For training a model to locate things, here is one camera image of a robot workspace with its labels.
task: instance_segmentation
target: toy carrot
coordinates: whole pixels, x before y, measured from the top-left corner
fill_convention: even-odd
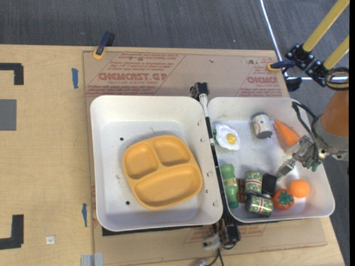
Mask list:
[[[293,132],[290,128],[288,128],[286,125],[282,124],[278,120],[275,120],[275,125],[281,133],[282,137],[290,146],[293,146],[300,139],[300,137],[298,137],[295,132]]]

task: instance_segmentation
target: green bottle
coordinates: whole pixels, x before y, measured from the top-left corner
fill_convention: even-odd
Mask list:
[[[226,192],[226,197],[228,201],[228,206],[231,209],[238,208],[239,203],[237,201],[238,185],[237,179],[234,175],[234,167],[230,163],[225,163],[221,165],[221,174],[223,178],[224,189]]]

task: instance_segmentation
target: black corner marker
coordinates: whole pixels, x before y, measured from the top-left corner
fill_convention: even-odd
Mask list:
[[[11,237],[0,238],[0,250],[20,248],[23,244],[23,215],[12,215]]]
[[[0,63],[0,70],[13,71],[13,84],[23,85],[23,66],[21,63]]]

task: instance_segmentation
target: yellow divided plate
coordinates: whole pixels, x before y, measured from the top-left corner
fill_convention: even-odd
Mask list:
[[[200,168],[182,139],[163,135],[124,152],[123,169],[135,198],[148,209],[177,205],[202,189]]]

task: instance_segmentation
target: gray floor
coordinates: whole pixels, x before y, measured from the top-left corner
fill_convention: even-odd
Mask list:
[[[97,45],[108,30],[117,47],[278,50],[307,40],[337,0],[0,0],[0,43]],[[313,50],[324,61],[349,34],[349,7]],[[346,54],[337,67],[349,66]],[[305,76],[292,68],[289,76]],[[291,97],[322,113],[334,91],[304,80]],[[346,262],[349,247],[348,162],[324,163],[336,200],[331,215]]]

